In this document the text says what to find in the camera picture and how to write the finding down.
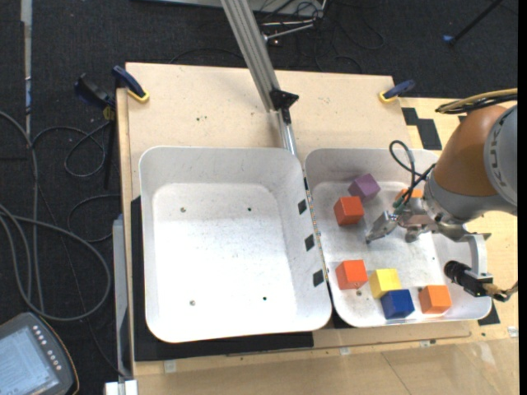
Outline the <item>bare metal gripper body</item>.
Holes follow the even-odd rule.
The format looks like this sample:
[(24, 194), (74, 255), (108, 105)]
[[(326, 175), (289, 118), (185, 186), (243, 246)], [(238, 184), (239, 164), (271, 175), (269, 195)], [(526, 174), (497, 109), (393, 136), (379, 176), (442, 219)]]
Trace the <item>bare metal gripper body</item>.
[(440, 234), (451, 240), (464, 240), (469, 235), (464, 223), (442, 208), (417, 205), (405, 208), (398, 224), (406, 231), (409, 227), (418, 227), (422, 229), (421, 235)]

